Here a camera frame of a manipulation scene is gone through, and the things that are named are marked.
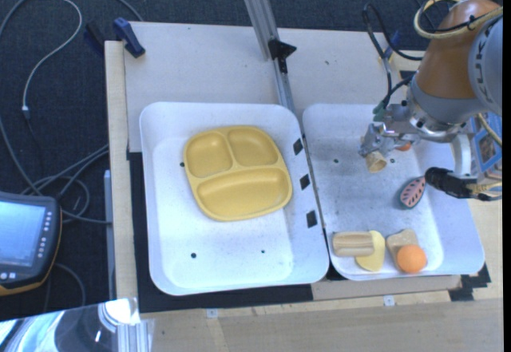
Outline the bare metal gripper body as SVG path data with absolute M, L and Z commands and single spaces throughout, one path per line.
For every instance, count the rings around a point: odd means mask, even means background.
M 440 121 L 412 102 L 388 105 L 378 126 L 382 136 L 395 140 L 428 140 L 438 143 L 451 142 L 464 131 L 465 122 L 456 124 Z

